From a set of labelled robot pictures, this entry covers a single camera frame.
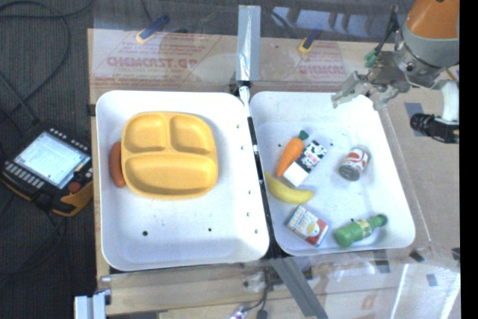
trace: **electronic device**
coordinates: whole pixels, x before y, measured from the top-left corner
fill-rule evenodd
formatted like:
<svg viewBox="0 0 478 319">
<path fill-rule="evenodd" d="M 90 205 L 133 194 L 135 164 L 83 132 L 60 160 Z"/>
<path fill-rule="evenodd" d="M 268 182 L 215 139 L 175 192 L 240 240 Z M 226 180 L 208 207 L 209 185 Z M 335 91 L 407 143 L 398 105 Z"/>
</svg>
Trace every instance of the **electronic device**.
<svg viewBox="0 0 478 319">
<path fill-rule="evenodd" d="M 42 210 L 71 217 L 93 197 L 91 148 L 54 126 L 38 124 L 3 160 L 0 179 Z"/>
</svg>

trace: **yellow plate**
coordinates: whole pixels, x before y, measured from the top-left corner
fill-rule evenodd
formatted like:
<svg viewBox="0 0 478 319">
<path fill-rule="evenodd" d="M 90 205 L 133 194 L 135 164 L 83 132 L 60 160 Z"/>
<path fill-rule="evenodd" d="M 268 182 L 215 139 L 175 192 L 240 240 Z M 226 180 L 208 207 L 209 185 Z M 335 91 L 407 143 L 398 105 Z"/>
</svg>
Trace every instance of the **yellow plate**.
<svg viewBox="0 0 478 319">
<path fill-rule="evenodd" d="M 211 127 L 192 114 L 136 114 L 122 132 L 121 165 L 126 184 L 138 194 L 165 199 L 202 196 L 217 181 Z"/>
</svg>

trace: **carrot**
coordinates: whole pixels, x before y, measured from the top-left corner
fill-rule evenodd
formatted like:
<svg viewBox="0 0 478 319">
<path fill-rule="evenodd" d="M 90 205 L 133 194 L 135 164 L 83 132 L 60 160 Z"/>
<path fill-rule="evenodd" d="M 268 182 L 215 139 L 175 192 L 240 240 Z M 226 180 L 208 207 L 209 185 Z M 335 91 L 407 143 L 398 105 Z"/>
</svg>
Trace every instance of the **carrot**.
<svg viewBox="0 0 478 319">
<path fill-rule="evenodd" d="M 295 161 L 300 153 L 304 150 L 304 140 L 308 137 L 308 134 L 304 131 L 300 131 L 299 137 L 293 137 L 287 144 L 282 153 L 282 157 L 277 166 L 276 176 L 280 177 L 284 174 L 284 171 Z"/>
</svg>

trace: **yellow banana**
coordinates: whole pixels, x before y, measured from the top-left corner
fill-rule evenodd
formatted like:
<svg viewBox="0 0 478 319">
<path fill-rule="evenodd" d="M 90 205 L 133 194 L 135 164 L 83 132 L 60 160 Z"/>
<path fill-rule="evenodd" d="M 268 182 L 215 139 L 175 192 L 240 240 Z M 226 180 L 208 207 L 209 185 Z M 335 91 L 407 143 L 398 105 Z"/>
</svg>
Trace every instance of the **yellow banana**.
<svg viewBox="0 0 478 319">
<path fill-rule="evenodd" d="M 269 172 L 264 172 L 267 180 L 269 192 L 284 202 L 300 204 L 309 201 L 313 196 L 313 191 L 292 189 L 284 185 L 278 179 L 272 177 Z"/>
</svg>

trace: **brown sausage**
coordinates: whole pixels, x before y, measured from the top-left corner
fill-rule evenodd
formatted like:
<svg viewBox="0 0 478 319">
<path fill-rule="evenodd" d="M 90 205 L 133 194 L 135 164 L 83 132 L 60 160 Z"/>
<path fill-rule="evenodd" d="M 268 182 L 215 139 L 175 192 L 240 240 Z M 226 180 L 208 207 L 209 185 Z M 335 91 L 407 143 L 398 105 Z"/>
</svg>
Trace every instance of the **brown sausage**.
<svg viewBox="0 0 478 319">
<path fill-rule="evenodd" d="M 116 142 L 113 144 L 110 150 L 109 156 L 109 166 L 110 166 L 110 176 L 113 180 L 113 183 L 118 187 L 122 188 L 126 185 L 125 177 L 122 174 L 121 169 L 121 142 Z"/>
</svg>

